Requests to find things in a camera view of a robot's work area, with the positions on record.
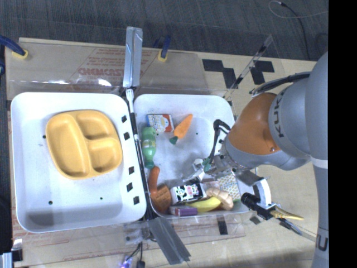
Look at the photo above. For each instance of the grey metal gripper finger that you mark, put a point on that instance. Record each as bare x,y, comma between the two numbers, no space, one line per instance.
196,177
198,164

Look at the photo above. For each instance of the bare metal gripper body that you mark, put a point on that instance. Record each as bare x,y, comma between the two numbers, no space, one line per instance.
220,167

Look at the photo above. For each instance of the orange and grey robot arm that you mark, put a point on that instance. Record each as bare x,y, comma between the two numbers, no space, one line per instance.
295,121

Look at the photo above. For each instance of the cow print carton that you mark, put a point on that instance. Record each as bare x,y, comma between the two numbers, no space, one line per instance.
187,193

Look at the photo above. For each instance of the white plastic tray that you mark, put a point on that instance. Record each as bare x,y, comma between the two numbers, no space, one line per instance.
33,149
178,160

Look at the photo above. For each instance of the yellow patterned packet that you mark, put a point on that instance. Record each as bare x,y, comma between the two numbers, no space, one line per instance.
230,186

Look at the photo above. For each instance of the yellow banana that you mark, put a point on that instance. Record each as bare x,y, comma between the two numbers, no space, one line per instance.
205,205

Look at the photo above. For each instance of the tan bread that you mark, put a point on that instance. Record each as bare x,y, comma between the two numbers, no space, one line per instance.
223,198

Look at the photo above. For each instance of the pink and purple box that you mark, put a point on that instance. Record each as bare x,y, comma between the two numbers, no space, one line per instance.
184,211

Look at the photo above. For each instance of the orange carrot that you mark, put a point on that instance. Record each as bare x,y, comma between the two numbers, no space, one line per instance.
184,127

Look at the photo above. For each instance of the brown biscuit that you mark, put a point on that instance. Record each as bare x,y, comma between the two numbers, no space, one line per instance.
162,198

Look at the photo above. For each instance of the orange-brown sausage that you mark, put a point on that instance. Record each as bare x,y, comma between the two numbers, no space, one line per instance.
153,179

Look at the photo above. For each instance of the green bottle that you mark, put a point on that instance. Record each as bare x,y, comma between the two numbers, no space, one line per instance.
148,145

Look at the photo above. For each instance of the white and orange carton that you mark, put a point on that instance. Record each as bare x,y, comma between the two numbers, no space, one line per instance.
160,123

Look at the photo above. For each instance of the yellow divided plate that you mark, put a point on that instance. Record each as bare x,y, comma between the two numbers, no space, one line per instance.
69,147

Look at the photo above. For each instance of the brown cardboard board red print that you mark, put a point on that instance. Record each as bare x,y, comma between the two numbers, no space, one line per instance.
69,63

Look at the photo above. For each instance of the black cylinder on white bracket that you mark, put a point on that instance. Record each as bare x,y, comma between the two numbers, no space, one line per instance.
258,202

